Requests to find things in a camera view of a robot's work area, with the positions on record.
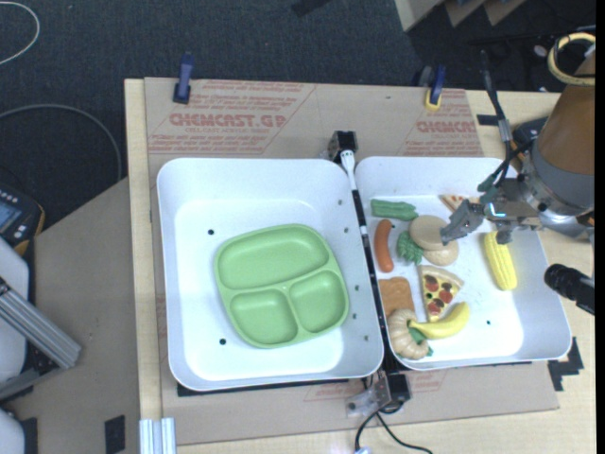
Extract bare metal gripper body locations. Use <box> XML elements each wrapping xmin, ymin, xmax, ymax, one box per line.
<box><xmin>482</xmin><ymin>179</ymin><xmax>593</xmax><ymax>239</ymax></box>

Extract small orange pizza slice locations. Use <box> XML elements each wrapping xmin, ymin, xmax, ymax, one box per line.
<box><xmin>440</xmin><ymin>193</ymin><xmax>481</xmax><ymax>215</ymax></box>

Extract yellow corn cob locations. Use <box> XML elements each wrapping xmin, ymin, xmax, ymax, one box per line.
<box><xmin>482</xmin><ymin>230</ymin><xmax>519</xmax><ymax>292</ymax></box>

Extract beige bread roll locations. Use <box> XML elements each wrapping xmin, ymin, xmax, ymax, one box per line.
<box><xmin>422</xmin><ymin>240</ymin><xmax>460</xmax><ymax>268</ymax></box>

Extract tan round biscuit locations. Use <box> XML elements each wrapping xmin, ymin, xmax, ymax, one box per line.
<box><xmin>407</xmin><ymin>214</ymin><xmax>451</xmax><ymax>252</ymax></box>

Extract green lettuce leaf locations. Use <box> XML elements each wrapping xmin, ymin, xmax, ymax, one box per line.
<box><xmin>395</xmin><ymin>230</ymin><xmax>425</xmax><ymax>266</ymax></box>

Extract green bean pods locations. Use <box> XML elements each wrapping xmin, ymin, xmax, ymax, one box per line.
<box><xmin>370</xmin><ymin>198</ymin><xmax>420</xmax><ymax>222</ymax></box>

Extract pizza slice with toppings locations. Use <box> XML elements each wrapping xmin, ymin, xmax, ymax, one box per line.
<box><xmin>416</xmin><ymin>264</ymin><xmax>466</xmax><ymax>323</ymax></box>

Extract white plastic tray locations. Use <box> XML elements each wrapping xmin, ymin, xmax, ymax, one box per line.
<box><xmin>353</xmin><ymin>155</ymin><xmax>574</xmax><ymax>373</ymax></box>
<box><xmin>155</xmin><ymin>157</ymin><xmax>386</xmax><ymax>393</ymax></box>

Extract orange sausage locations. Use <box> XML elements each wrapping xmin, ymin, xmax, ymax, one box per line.
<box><xmin>373</xmin><ymin>218</ymin><xmax>395</xmax><ymax>274</ymax></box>

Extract brown toast slice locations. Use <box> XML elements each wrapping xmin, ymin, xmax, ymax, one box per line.
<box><xmin>377</xmin><ymin>276</ymin><xmax>417</xmax><ymax>320</ymax></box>

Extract thin black and white rod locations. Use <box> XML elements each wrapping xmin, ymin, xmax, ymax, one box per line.
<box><xmin>339</xmin><ymin>150</ymin><xmax>391</xmax><ymax>374</ymax></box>

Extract yellow banana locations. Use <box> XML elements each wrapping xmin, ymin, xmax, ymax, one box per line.
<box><xmin>407</xmin><ymin>301</ymin><xmax>472</xmax><ymax>341</ymax></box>

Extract green divided plate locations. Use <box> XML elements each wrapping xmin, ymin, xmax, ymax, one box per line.
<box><xmin>212</xmin><ymin>223</ymin><xmax>352</xmax><ymax>350</ymax></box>

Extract brown cardboard board red print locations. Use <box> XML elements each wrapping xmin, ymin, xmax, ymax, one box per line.
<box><xmin>144</xmin><ymin>77</ymin><xmax>562</xmax><ymax>446</ymax></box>

